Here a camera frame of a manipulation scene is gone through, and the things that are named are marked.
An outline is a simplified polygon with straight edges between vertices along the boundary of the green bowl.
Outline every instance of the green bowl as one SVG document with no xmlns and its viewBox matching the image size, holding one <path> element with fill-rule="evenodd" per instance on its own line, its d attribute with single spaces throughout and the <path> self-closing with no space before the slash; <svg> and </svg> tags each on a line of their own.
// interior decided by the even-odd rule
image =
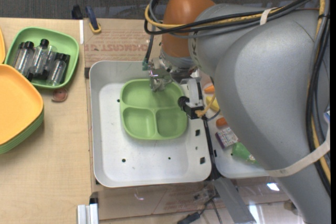
<svg viewBox="0 0 336 224">
<path fill-rule="evenodd" d="M 70 60 L 63 83 L 51 86 L 47 84 L 46 80 L 34 78 L 32 80 L 32 84 L 36 87 L 46 89 L 58 89 L 64 87 L 70 81 L 75 71 L 79 56 L 79 45 L 77 41 L 69 35 L 40 27 L 24 28 L 14 38 L 7 53 L 5 64 L 12 65 L 18 45 L 21 42 L 31 41 L 35 44 L 35 46 L 38 46 L 41 39 L 48 39 L 49 44 L 56 47 L 57 52 L 70 55 Z"/>
<path fill-rule="evenodd" d="M 163 91 L 152 92 L 149 79 L 124 84 L 120 93 L 122 124 L 134 138 L 165 140 L 181 136 L 187 127 L 187 115 L 177 101 L 184 93 L 175 82 Z"/>
</svg>

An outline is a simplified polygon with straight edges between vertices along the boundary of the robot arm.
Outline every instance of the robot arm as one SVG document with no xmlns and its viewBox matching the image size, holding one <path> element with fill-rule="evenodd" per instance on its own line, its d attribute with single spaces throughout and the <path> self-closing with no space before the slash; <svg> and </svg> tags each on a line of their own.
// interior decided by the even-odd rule
<svg viewBox="0 0 336 224">
<path fill-rule="evenodd" d="M 145 30 L 162 35 L 160 57 L 148 65 L 153 91 L 200 69 L 211 77 L 228 124 L 265 170 L 301 160 L 325 140 L 323 114 L 330 110 L 329 0 L 320 0 L 319 10 L 299 9 L 309 1 L 265 11 L 170 0 L 161 22 L 152 0 Z M 331 223 L 330 153 L 275 180 L 304 221 Z"/>
</svg>

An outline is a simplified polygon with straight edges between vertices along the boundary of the wooden table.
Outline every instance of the wooden table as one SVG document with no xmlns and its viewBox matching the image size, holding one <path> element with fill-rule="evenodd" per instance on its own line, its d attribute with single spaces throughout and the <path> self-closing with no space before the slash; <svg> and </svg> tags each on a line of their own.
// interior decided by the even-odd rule
<svg viewBox="0 0 336 224">
<path fill-rule="evenodd" d="M 49 28 L 80 44 L 80 21 L 0 18 L 5 48 L 25 27 Z M 25 141 L 0 155 L 0 223 L 76 223 L 76 208 L 91 195 L 90 152 L 84 49 L 66 86 L 65 102 L 52 102 L 52 91 L 39 89 L 44 122 Z"/>
</svg>

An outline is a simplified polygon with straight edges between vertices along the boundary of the white strap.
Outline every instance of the white strap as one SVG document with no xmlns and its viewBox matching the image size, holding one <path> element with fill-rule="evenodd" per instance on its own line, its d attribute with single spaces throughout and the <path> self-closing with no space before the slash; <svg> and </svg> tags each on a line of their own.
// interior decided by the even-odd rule
<svg viewBox="0 0 336 224">
<path fill-rule="evenodd" d="M 313 152 L 296 163 L 283 169 L 267 170 L 266 172 L 272 177 L 291 176 L 322 158 L 328 151 L 330 151 L 330 122 L 328 122 L 327 137 L 325 139 L 326 140 Z"/>
<path fill-rule="evenodd" d="M 260 25 L 264 25 L 267 22 L 267 16 L 272 9 L 275 9 L 275 8 L 269 8 L 269 9 L 264 10 L 264 12 L 262 13 L 260 17 Z"/>
</svg>

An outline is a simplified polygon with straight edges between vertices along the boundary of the yellow plate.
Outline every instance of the yellow plate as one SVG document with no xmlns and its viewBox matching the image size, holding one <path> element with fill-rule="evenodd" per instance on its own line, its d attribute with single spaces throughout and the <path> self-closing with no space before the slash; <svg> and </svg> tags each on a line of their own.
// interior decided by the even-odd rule
<svg viewBox="0 0 336 224">
<path fill-rule="evenodd" d="M 0 145 L 30 126 L 42 110 L 36 88 L 15 68 L 0 65 Z"/>
<path fill-rule="evenodd" d="M 5 60 L 5 41 L 0 29 L 0 63 L 3 63 Z"/>
</svg>

